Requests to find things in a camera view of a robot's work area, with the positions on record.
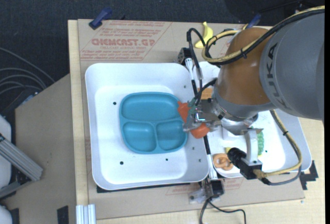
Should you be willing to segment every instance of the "yellow object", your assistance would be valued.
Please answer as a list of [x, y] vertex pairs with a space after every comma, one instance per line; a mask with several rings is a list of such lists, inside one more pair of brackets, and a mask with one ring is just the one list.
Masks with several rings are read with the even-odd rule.
[[[206, 22], [203, 23], [204, 25], [204, 34], [203, 34], [203, 39], [204, 42], [206, 43], [210, 38], [213, 37], [213, 30], [211, 27], [207, 25]], [[199, 40], [197, 43], [195, 43], [196, 48], [204, 48], [203, 43], [201, 40]]]

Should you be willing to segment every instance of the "black clamp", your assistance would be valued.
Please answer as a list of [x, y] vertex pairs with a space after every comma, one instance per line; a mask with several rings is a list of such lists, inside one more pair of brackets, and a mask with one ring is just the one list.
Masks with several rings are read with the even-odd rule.
[[102, 25], [102, 20], [108, 20], [112, 16], [112, 9], [110, 7], [106, 7], [102, 9], [99, 15], [89, 23], [89, 26], [92, 27], [94, 30], [99, 28]]

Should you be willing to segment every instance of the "wire bundle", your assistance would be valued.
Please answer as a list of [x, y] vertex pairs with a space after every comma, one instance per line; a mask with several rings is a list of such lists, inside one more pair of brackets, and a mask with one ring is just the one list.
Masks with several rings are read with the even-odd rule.
[[[10, 54], [19, 60], [23, 61], [24, 63], [28, 64], [29, 66], [33, 67], [40, 73], [42, 73], [46, 78], [48, 78], [51, 83], [54, 83], [54, 79], [48, 75], [45, 71], [42, 69], [38, 68], [34, 64], [30, 63], [26, 59], [18, 56], [17, 54], [6, 50], [2, 47], [0, 47], [0, 51], [5, 52], [7, 54]], [[5, 68], [0, 68], [0, 76], [1, 74], [7, 74], [4, 78], [0, 77], [0, 96], [7, 92], [11, 92], [13, 90], [18, 90], [18, 89], [32, 89], [35, 91], [35, 93], [39, 93], [42, 90], [47, 88], [46, 83], [36, 74], [29, 70], [25, 70], [22, 68], [18, 67], [5, 67]]]

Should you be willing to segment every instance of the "white container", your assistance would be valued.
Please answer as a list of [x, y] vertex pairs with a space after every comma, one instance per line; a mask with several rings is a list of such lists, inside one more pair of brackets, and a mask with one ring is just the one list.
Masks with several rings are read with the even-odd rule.
[[85, 74], [92, 174], [106, 190], [199, 182], [209, 172], [203, 139], [188, 135], [171, 153], [138, 154], [122, 139], [121, 100], [136, 92], [165, 92], [181, 102], [193, 97], [188, 70], [177, 63], [97, 63]]

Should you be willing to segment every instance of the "blue divided plate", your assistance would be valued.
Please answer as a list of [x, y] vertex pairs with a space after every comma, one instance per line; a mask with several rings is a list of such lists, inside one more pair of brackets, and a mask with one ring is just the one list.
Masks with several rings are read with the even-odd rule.
[[123, 98], [119, 118], [126, 146], [137, 153], [174, 152], [187, 142], [179, 100], [169, 93], [140, 92]]

